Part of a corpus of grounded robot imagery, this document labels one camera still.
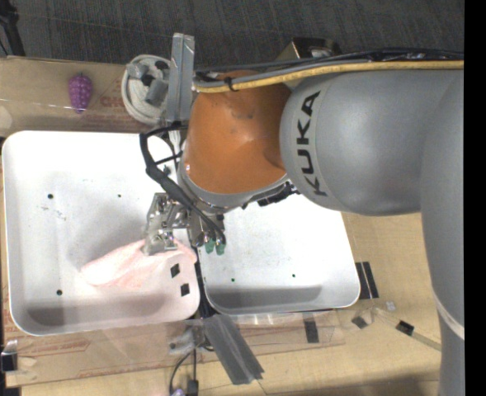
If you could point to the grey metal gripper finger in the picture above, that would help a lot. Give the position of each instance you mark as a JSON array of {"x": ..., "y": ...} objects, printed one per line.
[
  {"x": 152, "y": 243},
  {"x": 170, "y": 241}
]

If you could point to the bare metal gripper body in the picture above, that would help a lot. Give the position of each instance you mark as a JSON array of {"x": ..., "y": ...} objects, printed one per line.
[{"x": 172, "y": 215}]

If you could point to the pink cloth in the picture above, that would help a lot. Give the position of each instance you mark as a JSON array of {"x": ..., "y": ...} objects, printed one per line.
[{"x": 127, "y": 268}]

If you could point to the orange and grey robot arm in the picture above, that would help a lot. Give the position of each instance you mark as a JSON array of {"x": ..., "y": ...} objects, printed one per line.
[{"x": 362, "y": 138}]

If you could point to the thin black rod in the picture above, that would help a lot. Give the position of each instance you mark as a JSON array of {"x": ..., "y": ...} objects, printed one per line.
[{"x": 201, "y": 291}]

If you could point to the white plastic tray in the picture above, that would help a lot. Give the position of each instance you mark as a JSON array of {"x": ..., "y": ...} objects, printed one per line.
[
  {"x": 284, "y": 254},
  {"x": 81, "y": 180}
]

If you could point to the purple grapes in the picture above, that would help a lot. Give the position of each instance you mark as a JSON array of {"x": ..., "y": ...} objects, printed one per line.
[{"x": 80, "y": 91}]

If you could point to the brown cardboard board red print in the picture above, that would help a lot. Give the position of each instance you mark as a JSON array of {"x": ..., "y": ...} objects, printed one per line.
[{"x": 40, "y": 89}]

